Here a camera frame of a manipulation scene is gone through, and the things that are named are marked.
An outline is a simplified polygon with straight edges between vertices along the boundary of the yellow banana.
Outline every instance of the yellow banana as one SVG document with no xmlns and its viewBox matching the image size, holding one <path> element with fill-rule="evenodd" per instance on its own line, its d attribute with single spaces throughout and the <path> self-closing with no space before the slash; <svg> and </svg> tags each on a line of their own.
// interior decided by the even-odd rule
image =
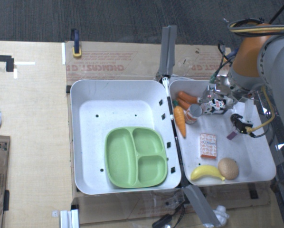
<svg viewBox="0 0 284 228">
<path fill-rule="evenodd" d="M 190 175 L 191 180 L 196 180 L 204 176 L 218 177 L 221 180 L 225 180 L 225 177 L 221 175 L 216 166 L 213 165 L 200 165 L 196 167 Z"/>
</svg>

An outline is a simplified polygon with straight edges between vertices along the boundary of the table surface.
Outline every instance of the table surface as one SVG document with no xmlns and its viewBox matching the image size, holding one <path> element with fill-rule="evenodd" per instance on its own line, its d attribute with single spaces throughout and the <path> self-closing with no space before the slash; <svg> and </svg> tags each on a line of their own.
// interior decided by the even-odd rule
<svg viewBox="0 0 284 228">
<path fill-rule="evenodd" d="M 16 62 L 18 76 L 0 62 L 0 135 L 11 137 L 4 228 L 57 228 L 60 210 L 72 202 L 71 157 L 62 43 L 0 41 L 0 55 Z M 282 227 L 275 195 L 264 206 L 228 210 L 226 227 Z M 84 227 L 150 227 L 155 219 L 117 221 Z M 188 214 L 179 227 L 204 227 Z"/>
</svg>

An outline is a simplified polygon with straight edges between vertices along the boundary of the carrot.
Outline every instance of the carrot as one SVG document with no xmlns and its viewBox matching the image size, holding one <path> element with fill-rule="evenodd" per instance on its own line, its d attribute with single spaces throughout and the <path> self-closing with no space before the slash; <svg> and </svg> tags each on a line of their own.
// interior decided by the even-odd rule
<svg viewBox="0 0 284 228">
<path fill-rule="evenodd" d="M 181 100 L 179 97 L 176 98 L 176 100 L 178 101 L 179 106 L 181 106 L 185 111 L 190 107 L 190 103 L 187 103 L 184 100 Z"/>
<path fill-rule="evenodd" d="M 178 129 L 180 130 L 183 138 L 186 137 L 186 125 L 184 119 L 184 110 L 179 106 L 178 101 L 174 100 L 174 118 Z"/>
<path fill-rule="evenodd" d="M 190 103 L 190 104 L 197 104 L 198 103 L 198 98 L 197 97 L 191 96 L 191 95 L 185 93 L 184 91 L 179 91 L 178 92 L 178 97 L 181 100 L 184 100 L 184 101 L 186 101 L 187 103 Z"/>
</svg>

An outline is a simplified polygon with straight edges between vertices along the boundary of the gray carpet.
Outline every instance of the gray carpet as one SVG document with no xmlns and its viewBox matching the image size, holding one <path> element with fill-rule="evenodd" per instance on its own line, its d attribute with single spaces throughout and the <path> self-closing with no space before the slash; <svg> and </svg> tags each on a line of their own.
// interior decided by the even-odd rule
<svg viewBox="0 0 284 228">
<path fill-rule="evenodd" d="M 284 0 L 0 0 L 0 40 L 63 42 L 72 28 L 82 41 L 161 43 L 177 25 L 177 44 L 237 48 L 226 21 L 268 22 Z M 284 11 L 273 24 L 284 24 Z"/>
</svg>

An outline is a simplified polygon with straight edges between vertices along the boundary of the green plate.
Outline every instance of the green plate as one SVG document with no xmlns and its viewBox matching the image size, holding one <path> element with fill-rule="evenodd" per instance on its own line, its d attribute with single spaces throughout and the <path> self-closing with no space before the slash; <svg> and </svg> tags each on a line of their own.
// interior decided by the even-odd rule
<svg viewBox="0 0 284 228">
<path fill-rule="evenodd" d="M 105 140 L 105 164 L 110 181 L 121 188 L 159 185 L 167 175 L 163 140 L 151 128 L 111 130 Z"/>
</svg>

